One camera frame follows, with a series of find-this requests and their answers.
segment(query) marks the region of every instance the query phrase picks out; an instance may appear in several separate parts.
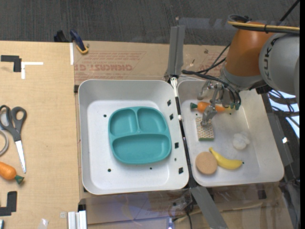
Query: banana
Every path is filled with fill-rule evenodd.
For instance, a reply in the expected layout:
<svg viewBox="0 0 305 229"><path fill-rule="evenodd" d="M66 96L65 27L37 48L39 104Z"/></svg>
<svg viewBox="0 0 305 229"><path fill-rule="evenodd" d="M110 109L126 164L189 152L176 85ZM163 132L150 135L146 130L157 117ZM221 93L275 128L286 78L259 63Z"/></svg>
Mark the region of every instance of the banana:
<svg viewBox="0 0 305 229"><path fill-rule="evenodd" d="M209 148L209 151L214 155L214 157L217 160L217 164L222 168L234 170L243 164L242 160L227 159L227 158L223 157L221 154L214 151L212 147Z"/></svg>

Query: white tray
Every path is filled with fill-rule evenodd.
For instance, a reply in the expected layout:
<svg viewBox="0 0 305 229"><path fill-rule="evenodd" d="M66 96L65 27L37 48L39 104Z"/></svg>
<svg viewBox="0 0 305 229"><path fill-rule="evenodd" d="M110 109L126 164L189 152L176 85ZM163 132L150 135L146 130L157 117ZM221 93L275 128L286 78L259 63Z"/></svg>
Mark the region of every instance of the white tray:
<svg viewBox="0 0 305 229"><path fill-rule="evenodd" d="M183 126L192 164L193 176L198 184L205 187L239 185L249 183L276 182L283 178L284 167L269 124L264 103L255 90L242 91L242 105L238 111L217 113L212 119L213 141L198 141L195 119L202 117L190 109L190 103L197 103L203 81L182 81L178 85ZM246 131L251 143L244 150L234 148L235 133ZM200 152L209 147L231 159L241 159L244 164L237 170L221 167L212 175L203 175L195 165Z"/></svg>
<svg viewBox="0 0 305 229"><path fill-rule="evenodd" d="M79 105L82 182L90 193L176 190L186 186L188 167L174 92L168 83L87 80L79 87ZM153 107L164 115L172 139L172 150L166 159L146 165L128 165L114 157L108 135L109 117L118 109L135 106Z"/></svg>

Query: white crumpled ball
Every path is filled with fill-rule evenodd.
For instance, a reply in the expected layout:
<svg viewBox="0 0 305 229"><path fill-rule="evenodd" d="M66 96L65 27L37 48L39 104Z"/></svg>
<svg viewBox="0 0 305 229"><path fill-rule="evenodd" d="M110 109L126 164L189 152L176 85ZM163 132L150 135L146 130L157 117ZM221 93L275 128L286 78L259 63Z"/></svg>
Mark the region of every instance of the white crumpled ball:
<svg viewBox="0 0 305 229"><path fill-rule="evenodd" d="M233 146L238 150L243 150L246 146L250 144L248 139L248 134L246 132L234 134Z"/></svg>

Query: black scissors handle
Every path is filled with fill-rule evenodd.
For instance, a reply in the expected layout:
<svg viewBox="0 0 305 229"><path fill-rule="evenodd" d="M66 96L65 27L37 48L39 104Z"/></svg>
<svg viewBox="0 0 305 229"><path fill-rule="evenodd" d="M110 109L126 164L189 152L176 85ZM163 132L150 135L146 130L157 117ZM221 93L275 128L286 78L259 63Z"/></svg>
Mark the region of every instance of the black scissors handle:
<svg viewBox="0 0 305 229"><path fill-rule="evenodd" d="M21 140L21 136L20 136L21 128L22 128L22 125L23 125L25 119L27 118L27 112L25 111L25 109L23 109L21 107L15 107L11 110L6 105L2 105L0 107L0 113L1 113L2 109L6 110L6 118L7 118L8 125L4 125L1 121L1 119L0 119L0 125L11 133L15 142L20 141ZM23 116L21 119L17 118L18 112L23 113Z"/></svg>

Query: toy carrot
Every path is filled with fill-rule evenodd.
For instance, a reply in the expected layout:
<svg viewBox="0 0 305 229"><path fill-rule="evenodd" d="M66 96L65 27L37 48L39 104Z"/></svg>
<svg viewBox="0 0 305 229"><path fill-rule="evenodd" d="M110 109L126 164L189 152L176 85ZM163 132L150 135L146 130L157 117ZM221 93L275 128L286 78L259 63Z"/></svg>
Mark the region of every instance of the toy carrot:
<svg viewBox="0 0 305 229"><path fill-rule="evenodd" d="M24 179L24 177L17 175L14 167L9 166L3 162L0 162L0 176L7 180L15 179L18 184L20 184Z"/></svg>
<svg viewBox="0 0 305 229"><path fill-rule="evenodd" d="M195 109L197 108L197 110L201 113L204 112L205 108L207 106L209 106L210 103L207 103L207 102L199 102L198 104L194 104L194 103L191 103L191 109ZM222 112L225 110L224 107L220 106L220 105L215 105L215 109L218 111L218 112Z"/></svg>

